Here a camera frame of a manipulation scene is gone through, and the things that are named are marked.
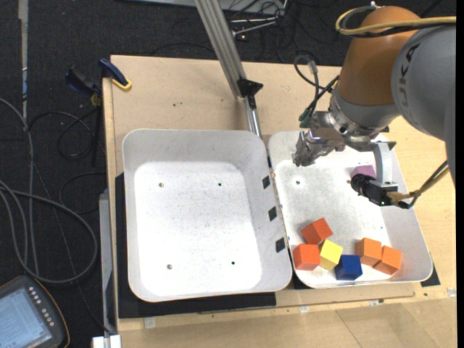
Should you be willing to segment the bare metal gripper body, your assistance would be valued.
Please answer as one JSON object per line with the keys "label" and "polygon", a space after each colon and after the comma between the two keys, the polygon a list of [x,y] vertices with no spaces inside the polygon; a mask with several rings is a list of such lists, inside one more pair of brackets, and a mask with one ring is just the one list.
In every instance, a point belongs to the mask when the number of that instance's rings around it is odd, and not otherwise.
{"label": "bare metal gripper body", "polygon": [[315,112],[307,130],[307,149],[311,154],[342,152],[348,146],[363,152],[378,135],[376,128],[364,128],[344,116],[337,119],[330,112]]}

